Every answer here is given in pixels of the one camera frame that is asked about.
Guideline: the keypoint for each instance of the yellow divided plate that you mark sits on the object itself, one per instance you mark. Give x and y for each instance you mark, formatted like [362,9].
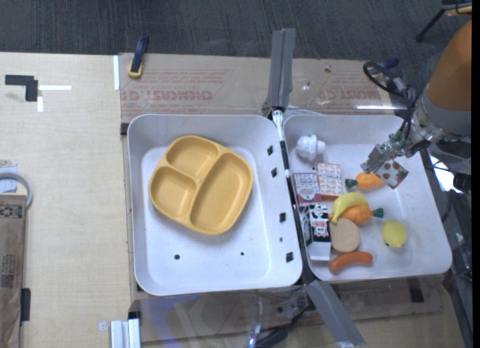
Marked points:
[202,185]

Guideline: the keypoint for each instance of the brown paper bag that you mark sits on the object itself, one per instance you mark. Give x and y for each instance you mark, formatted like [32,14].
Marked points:
[11,264]

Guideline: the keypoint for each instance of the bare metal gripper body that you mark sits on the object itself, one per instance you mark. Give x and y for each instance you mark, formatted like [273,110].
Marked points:
[423,134]

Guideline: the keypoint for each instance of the white can orange fruit print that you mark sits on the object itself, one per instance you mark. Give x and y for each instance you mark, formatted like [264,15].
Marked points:
[395,176]

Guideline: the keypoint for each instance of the white tape roll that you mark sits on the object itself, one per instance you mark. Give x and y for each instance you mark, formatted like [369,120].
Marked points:
[27,185]

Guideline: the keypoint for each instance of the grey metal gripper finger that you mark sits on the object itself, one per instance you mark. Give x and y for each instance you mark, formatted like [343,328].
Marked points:
[381,161]
[369,161]

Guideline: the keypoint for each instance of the orange print white carton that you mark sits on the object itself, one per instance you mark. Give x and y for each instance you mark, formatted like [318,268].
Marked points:
[330,181]

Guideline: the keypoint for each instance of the cow print milk carton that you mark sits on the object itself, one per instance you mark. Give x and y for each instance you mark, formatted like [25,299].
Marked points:
[318,224]

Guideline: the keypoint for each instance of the brown cardboard board red print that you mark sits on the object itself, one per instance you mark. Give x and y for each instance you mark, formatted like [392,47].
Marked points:
[225,87]

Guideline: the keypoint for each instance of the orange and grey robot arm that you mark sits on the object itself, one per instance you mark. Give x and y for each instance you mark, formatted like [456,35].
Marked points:
[452,76]

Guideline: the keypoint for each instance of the pink soup carton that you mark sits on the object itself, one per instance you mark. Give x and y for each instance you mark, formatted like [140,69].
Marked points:
[305,189]

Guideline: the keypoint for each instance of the round tan bread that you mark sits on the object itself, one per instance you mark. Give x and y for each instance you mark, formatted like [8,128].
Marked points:
[344,236]

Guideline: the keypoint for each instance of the white plastic tray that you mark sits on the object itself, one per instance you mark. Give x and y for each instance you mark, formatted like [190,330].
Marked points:
[225,264]
[423,234]

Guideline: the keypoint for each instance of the orange sausage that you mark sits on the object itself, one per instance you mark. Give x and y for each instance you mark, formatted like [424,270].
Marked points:
[350,261]

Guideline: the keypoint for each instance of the white bumpy toy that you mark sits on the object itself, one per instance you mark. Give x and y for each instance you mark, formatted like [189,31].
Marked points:
[309,147]

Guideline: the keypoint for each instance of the orange carrot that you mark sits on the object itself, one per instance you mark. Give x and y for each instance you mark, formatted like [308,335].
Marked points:
[362,214]
[365,181]

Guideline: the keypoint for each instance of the yellow lemon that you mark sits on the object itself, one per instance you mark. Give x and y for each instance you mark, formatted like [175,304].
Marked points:
[394,233]

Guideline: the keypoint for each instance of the yellow banana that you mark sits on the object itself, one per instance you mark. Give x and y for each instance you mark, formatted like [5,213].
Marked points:
[347,201]

